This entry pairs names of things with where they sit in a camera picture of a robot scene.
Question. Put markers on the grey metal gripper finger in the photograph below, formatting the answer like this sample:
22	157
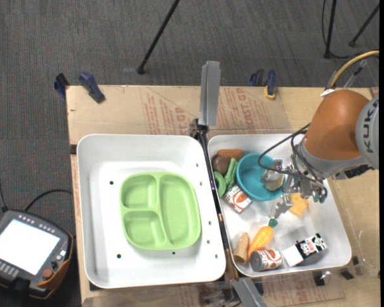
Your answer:
271	176
280	206

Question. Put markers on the white and orange can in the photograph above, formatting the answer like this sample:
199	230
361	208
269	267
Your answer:
238	199
268	259

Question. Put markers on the thin black rod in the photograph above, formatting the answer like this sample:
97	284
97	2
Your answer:
215	190

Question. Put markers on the black tripod stand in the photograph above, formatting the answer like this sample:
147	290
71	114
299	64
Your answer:
332	21
161	30

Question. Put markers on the green curved toy vegetable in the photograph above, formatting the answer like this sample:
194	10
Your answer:
220	185

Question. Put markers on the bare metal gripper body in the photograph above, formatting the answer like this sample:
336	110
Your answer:
302	184

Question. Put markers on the green divided plate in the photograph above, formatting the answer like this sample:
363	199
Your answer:
176	209

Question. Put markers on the tan toy bread slice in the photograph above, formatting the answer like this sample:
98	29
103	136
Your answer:
275	185

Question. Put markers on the white plastic tray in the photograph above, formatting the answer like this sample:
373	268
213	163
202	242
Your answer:
102	152
323	229

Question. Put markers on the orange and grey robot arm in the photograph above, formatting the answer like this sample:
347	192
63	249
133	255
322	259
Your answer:
336	130

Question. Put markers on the green toy pea pod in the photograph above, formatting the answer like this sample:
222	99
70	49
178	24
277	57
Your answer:
232	171

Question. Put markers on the dark brown round toy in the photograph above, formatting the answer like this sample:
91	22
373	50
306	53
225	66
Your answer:
220	165

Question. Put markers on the brown cardboard board red print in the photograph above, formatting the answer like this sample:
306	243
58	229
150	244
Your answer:
131	114

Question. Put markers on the yellow cheese wedge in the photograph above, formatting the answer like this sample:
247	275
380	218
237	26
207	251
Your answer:
299	206

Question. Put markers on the brown toy biscuit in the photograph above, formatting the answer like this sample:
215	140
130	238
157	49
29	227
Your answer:
230	154

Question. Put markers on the blue bowl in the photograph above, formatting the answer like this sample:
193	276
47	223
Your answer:
249	181

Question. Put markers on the tan ice cream cone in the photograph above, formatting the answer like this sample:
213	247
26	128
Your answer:
242	248

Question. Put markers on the orange carrot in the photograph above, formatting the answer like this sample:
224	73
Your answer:
260	238

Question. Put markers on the white cow print carton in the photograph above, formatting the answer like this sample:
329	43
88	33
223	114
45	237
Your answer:
307	248

